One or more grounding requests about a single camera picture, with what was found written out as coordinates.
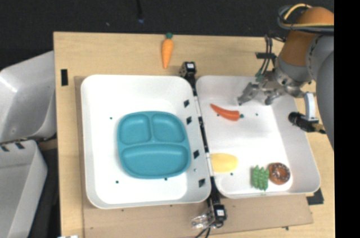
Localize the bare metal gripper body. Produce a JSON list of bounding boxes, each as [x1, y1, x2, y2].
[[252, 70, 309, 97]]

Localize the red chili pepper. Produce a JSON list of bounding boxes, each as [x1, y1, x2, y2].
[[210, 103, 245, 122]]

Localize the white plastic tray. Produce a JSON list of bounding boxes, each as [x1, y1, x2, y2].
[[195, 74, 322, 200], [80, 74, 213, 210]]

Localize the thin black and white rod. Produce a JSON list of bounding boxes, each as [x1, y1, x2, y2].
[[187, 73, 219, 204]]

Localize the brown doughnut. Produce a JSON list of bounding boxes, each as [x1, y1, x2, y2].
[[267, 161, 291, 186]]

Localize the green pea pods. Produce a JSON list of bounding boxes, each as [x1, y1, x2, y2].
[[250, 164, 271, 192]]

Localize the orange carrot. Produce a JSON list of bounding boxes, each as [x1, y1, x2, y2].
[[161, 32, 175, 70]]

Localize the blue divided plate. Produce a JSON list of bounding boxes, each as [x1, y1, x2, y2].
[[116, 110, 192, 179]]

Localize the black cylinder on white bracket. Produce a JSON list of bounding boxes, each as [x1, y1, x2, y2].
[[287, 92, 320, 132]]

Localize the black block with thin wires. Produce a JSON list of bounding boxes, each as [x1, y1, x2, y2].
[[179, 61, 198, 78], [207, 198, 227, 228]]

